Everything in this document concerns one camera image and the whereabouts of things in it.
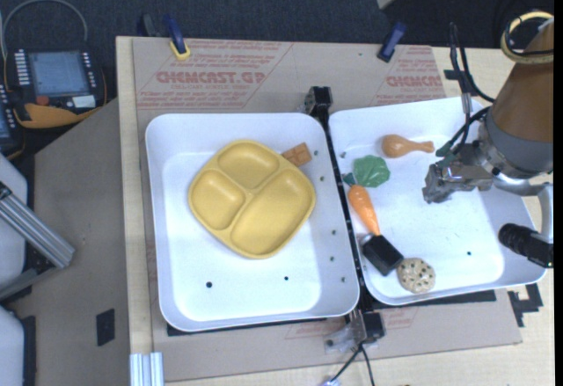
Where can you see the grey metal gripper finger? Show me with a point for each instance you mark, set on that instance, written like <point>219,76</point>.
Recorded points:
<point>430,190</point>
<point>446,195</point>

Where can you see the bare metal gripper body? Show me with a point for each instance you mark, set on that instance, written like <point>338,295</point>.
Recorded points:
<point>466,175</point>

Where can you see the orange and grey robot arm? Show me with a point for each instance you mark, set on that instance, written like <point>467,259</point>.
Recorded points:
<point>523,111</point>

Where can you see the white plastic tray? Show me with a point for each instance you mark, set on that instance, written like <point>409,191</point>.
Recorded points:
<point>246,287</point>
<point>440,235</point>

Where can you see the brown chicken drumstick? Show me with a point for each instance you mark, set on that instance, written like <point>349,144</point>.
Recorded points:
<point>398,146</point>

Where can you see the green lettuce leaf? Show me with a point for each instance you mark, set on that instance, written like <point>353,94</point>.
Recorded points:
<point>371,171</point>

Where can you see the orange carrot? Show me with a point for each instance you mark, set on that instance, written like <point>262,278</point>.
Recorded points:
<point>364,206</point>

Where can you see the small black bottle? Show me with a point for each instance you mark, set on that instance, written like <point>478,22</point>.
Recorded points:
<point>382,254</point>

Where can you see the beige chocolate chip cookie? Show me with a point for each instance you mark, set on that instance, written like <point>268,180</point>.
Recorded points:
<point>416,275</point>

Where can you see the thin black rod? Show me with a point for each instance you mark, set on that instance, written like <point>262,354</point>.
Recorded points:
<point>339,182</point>

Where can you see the brown waffle biscuit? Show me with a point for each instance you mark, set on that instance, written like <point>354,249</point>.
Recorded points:
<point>299,154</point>

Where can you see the yellow divided plate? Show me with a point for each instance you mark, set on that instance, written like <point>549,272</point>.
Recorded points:
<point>259,204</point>

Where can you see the brown cardboard board, red print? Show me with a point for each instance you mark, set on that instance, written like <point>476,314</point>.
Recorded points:
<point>211,76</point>

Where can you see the black cylinder on white bracket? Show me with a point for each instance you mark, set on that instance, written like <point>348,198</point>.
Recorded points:
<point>523,241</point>

